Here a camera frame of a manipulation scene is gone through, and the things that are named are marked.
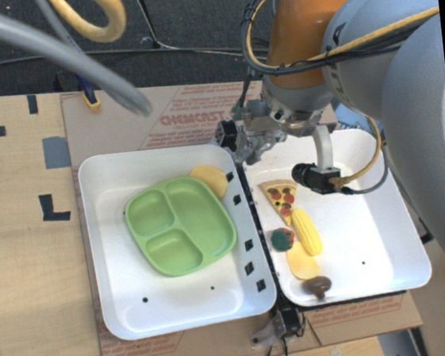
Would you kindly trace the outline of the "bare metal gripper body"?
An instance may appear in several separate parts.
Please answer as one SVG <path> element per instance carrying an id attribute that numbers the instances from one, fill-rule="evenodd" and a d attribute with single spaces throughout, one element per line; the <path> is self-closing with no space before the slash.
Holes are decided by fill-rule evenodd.
<path id="1" fill-rule="evenodd" d="M 242 111 L 243 133 L 252 144 L 276 144 L 287 136 L 307 136 L 322 118 L 322 110 L 301 111 L 277 99 L 249 101 Z"/>

